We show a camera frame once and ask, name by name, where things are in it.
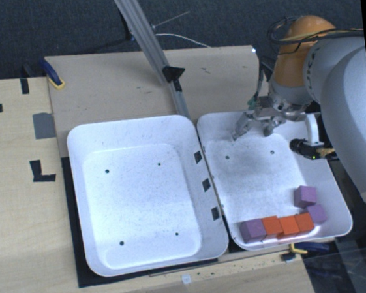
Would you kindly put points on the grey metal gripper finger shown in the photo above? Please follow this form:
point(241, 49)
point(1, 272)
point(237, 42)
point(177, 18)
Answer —
point(240, 128)
point(269, 127)

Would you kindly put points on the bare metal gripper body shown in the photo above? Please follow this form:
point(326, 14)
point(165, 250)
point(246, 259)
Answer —
point(270, 108)

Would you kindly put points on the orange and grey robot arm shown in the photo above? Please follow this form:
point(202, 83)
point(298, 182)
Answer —
point(345, 98)

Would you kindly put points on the white plastic tray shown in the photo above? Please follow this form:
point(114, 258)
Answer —
point(139, 196)
point(259, 180)

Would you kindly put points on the purple cube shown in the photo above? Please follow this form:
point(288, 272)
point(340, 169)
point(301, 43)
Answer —
point(252, 230)
point(317, 214)
point(305, 196)

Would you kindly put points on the orange cube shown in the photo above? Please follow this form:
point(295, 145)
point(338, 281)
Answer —
point(289, 225)
point(272, 225)
point(304, 222)

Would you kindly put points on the brown cardboard board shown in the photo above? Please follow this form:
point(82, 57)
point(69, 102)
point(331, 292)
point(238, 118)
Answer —
point(111, 91)

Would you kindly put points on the black cylinder on white bracket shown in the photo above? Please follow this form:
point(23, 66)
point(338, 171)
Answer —
point(304, 148)

